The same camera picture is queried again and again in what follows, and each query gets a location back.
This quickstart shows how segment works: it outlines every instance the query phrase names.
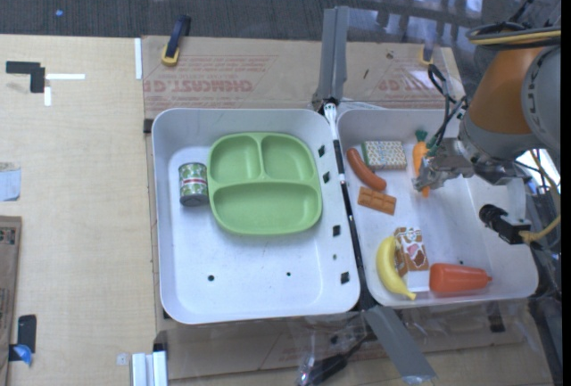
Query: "orange carrot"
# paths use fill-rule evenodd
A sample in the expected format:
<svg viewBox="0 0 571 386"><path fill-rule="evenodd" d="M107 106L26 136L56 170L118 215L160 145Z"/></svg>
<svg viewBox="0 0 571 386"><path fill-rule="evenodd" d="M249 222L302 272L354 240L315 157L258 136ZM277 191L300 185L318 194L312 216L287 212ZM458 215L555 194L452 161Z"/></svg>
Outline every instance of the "orange carrot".
<svg viewBox="0 0 571 386"><path fill-rule="evenodd" d="M424 156L428 153L428 149L426 148L426 131L417 131L416 132L416 136L417 136L417 143L414 145L414 147L412 148L412 162L414 163L414 170L417 173L417 177L418 177L418 172L420 171L420 163L422 162L422 159L424 158ZM428 186L425 186L424 188L422 188L422 195L425 197L428 197L428 193L430 191L430 188Z"/></svg>
<svg viewBox="0 0 571 386"><path fill-rule="evenodd" d="M437 263L430 267L430 291L458 292L485 288L492 280L485 270L458 264Z"/></svg>

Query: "black and yellow clamp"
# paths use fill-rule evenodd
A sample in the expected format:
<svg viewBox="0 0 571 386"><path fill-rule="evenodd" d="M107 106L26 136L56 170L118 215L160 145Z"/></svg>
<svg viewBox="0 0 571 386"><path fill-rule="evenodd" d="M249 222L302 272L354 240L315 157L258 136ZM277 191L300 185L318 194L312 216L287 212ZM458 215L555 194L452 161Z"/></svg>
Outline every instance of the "black and yellow clamp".
<svg viewBox="0 0 571 386"><path fill-rule="evenodd" d="M178 62L178 41L181 36L188 36L190 33L190 17L180 15L175 23L175 28L170 35L169 43L162 49L161 62L165 66L176 66Z"/></svg>

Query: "yellow banana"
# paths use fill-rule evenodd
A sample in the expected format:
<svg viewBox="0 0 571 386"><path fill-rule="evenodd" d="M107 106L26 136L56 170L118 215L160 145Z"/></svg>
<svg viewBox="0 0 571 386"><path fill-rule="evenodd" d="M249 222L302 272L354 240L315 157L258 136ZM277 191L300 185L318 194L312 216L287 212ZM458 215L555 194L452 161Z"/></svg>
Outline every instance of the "yellow banana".
<svg viewBox="0 0 571 386"><path fill-rule="evenodd" d="M394 266L394 250L396 248L396 241L394 235L386 237L377 250L377 273L378 277L383 282L383 285L390 292L403 294L410 300L414 300L417 295L410 292L407 285L402 281L401 276L397 273Z"/></svg>

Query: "green plate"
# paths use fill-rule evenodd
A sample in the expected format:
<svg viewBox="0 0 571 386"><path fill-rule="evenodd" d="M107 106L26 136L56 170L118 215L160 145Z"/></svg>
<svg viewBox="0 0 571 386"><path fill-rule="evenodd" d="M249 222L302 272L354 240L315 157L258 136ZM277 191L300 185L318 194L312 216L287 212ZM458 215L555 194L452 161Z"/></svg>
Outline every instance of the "green plate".
<svg viewBox="0 0 571 386"><path fill-rule="evenodd" d="M294 136L242 133L209 152L208 193L219 225L234 234L292 234L312 227L322 200L315 160Z"/></svg>

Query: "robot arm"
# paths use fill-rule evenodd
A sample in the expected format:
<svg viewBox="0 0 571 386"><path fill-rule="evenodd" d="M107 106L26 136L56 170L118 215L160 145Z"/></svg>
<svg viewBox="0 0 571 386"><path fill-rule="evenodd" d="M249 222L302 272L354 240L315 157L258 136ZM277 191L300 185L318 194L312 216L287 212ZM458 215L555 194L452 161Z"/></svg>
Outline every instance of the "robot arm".
<svg viewBox="0 0 571 386"><path fill-rule="evenodd" d="M560 150L560 45L498 52L459 125L421 163L414 187L474 174L492 185L516 177L527 150Z"/></svg>

